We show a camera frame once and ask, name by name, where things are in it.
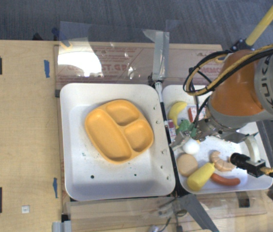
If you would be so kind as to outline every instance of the gray carpet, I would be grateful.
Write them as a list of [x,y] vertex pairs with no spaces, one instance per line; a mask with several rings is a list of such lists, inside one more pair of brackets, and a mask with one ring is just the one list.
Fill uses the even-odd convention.
[[[131,30],[121,35],[122,41],[146,41],[135,29],[154,29],[169,31],[171,43],[228,49],[246,38],[272,5],[273,0],[0,0],[0,39],[31,40],[39,33],[53,40],[52,28],[65,21],[107,25],[102,34],[91,35],[92,41],[110,37],[110,27],[125,27]],[[254,46],[270,43],[273,22]],[[273,125],[262,125],[273,149]]]

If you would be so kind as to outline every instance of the white egg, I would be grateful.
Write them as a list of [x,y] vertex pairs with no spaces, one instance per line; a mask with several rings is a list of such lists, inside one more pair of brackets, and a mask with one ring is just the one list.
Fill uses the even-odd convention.
[[182,147],[186,154],[194,155],[200,150],[200,143],[190,138]]

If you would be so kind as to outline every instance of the round bread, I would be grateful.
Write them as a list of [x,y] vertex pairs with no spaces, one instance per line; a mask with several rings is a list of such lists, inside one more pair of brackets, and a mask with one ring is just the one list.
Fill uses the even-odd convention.
[[198,169],[196,158],[189,154],[182,154],[177,158],[176,163],[179,173],[185,177],[190,176]]

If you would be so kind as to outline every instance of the white plastic tray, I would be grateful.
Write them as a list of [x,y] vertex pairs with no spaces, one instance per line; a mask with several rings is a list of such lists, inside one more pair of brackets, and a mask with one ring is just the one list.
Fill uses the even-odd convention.
[[[203,95],[199,97],[200,103],[202,103],[205,98],[208,96]],[[193,96],[188,95],[182,89],[181,85],[170,85],[164,88],[163,90],[163,99],[165,103],[166,113],[168,114],[171,106],[175,102],[183,101],[187,102],[188,105],[194,105]],[[258,127],[256,123],[249,123],[245,127],[241,128],[239,132],[243,134],[253,134],[258,132]],[[259,150],[260,150],[260,158],[266,161],[266,165],[269,166],[268,157],[266,155],[262,140],[260,135],[258,134],[256,137]],[[231,142],[225,142],[216,137],[207,137],[207,139],[200,144],[200,150],[197,154],[195,154],[195,158],[198,161],[199,167],[204,165],[206,162],[210,161],[210,154],[214,151],[218,150],[221,152],[220,157],[224,160],[227,160],[228,157],[232,155],[232,153],[237,152],[241,154],[246,154],[249,156],[248,148],[245,143],[235,144]],[[179,157],[183,154],[182,148],[175,150],[174,155],[175,158]],[[215,173],[224,176],[224,177],[237,177],[241,180],[241,183],[234,187],[222,186],[214,183],[209,180],[205,186],[200,191],[193,191],[187,185],[187,177],[179,175],[180,182],[182,187],[194,194],[210,194],[210,193],[221,193],[221,192],[233,192],[233,191],[248,191],[248,190],[261,190],[268,189],[273,184],[273,179],[266,175],[263,175],[259,178],[255,178],[249,174],[245,170],[242,169],[233,169],[231,172],[220,172],[215,170]]]
[[[86,115],[106,102],[126,99],[148,120],[152,146],[122,164],[106,161],[91,144]],[[60,92],[65,187],[77,201],[165,196],[175,188],[175,176],[155,89],[147,85],[67,84]]]

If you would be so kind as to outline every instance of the yellow banana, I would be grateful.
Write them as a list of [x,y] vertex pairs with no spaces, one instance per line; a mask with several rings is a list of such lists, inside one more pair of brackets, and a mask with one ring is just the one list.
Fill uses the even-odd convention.
[[187,106],[187,103],[184,101],[179,101],[172,105],[170,112],[168,114],[168,119],[173,120],[173,124],[175,126],[175,129],[179,128],[177,124],[177,116],[181,110],[183,110]]

